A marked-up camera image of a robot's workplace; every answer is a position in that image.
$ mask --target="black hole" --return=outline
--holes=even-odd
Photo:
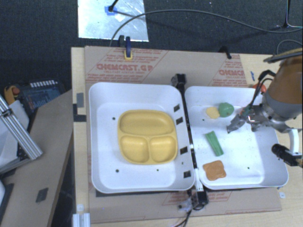
[[[187,178],[187,177],[190,177],[190,176],[191,176],[190,171],[187,171],[187,172],[183,173],[183,178]]]
[[[176,119],[176,124],[180,124],[180,123],[182,123],[183,122],[183,118],[181,117],[181,118],[178,118],[178,119]]]
[[[184,154],[184,153],[186,153],[186,152],[188,152],[187,146],[185,146],[185,147],[183,147],[183,148],[180,149],[180,154],[181,155]]]
[[[180,109],[180,105],[174,106],[174,112],[178,111]]]

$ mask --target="blue tape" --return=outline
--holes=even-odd
[[[252,80],[255,81],[254,73],[253,73],[252,71],[250,71],[250,73],[251,73],[251,78],[252,78]]]
[[[104,11],[106,12],[107,15],[109,15],[109,16],[116,15],[116,13],[114,12],[114,11],[117,11],[116,7],[114,7],[113,12],[109,12],[108,8],[109,8],[109,6],[104,7]]]

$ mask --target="yellow object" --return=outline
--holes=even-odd
[[[16,86],[10,86],[9,88],[4,89],[4,97],[8,105],[11,105],[13,102],[15,102],[15,97],[13,94],[13,89],[17,88]]]
[[[216,119],[220,117],[219,111],[216,107],[209,107],[206,109],[206,113],[212,119]]]
[[[133,52],[131,51],[131,56],[130,57],[127,57],[126,55],[126,50],[124,51],[124,59],[127,60],[127,61],[130,61],[133,59]]]
[[[172,118],[161,111],[130,110],[118,122],[123,157],[134,164],[164,164],[175,159],[178,141]]]

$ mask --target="brown sponge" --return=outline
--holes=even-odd
[[[203,169],[206,172],[206,177],[209,181],[217,180],[218,178],[226,177],[224,166],[222,161],[213,161],[203,165]]]

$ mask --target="white bracket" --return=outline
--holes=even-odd
[[[90,227],[90,214],[73,214],[72,227]]]
[[[297,155],[299,152],[299,133],[297,129],[290,130],[288,132],[289,139],[290,139],[290,147],[289,147],[289,152],[292,155]]]

